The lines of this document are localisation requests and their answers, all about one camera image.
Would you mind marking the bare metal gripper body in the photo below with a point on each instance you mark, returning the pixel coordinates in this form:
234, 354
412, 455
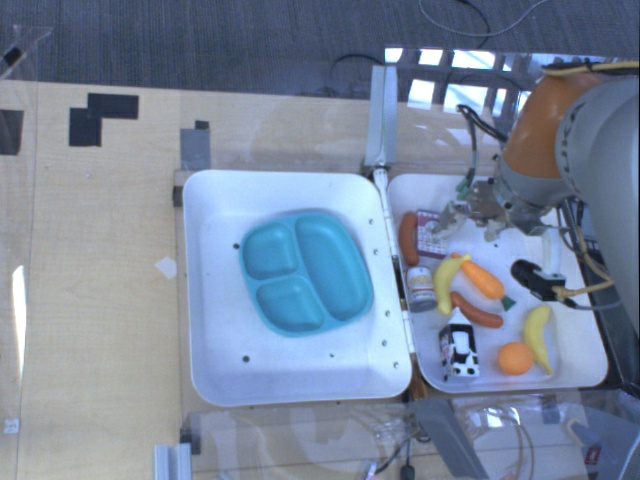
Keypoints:
487, 203

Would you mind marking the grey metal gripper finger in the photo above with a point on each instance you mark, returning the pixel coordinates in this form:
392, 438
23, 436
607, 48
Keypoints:
492, 230
452, 215

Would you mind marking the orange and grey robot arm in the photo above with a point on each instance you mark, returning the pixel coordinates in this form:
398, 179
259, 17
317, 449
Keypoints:
595, 138

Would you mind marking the pink and white packet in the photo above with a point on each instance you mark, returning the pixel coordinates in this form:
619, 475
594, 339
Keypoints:
429, 248

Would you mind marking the orange carrot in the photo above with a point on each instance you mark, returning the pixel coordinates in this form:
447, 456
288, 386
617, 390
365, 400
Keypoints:
482, 278

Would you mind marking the red-brown toy sausage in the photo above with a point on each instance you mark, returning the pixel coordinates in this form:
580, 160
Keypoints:
409, 238
477, 312

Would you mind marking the yellow banana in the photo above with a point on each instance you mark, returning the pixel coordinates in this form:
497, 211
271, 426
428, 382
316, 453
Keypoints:
444, 283
536, 333

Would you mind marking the small grey can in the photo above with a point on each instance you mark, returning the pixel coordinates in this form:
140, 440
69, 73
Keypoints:
421, 290

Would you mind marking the cow print milk carton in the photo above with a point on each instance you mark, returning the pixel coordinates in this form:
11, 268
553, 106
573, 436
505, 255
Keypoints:
460, 350

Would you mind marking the orange toy orange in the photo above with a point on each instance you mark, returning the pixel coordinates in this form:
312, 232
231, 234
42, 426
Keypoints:
515, 358

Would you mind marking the blue divided plate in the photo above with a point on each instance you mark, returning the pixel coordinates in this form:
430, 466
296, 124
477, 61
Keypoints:
325, 263

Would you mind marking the white plastic tray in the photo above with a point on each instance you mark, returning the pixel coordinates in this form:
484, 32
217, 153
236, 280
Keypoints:
575, 348
220, 318

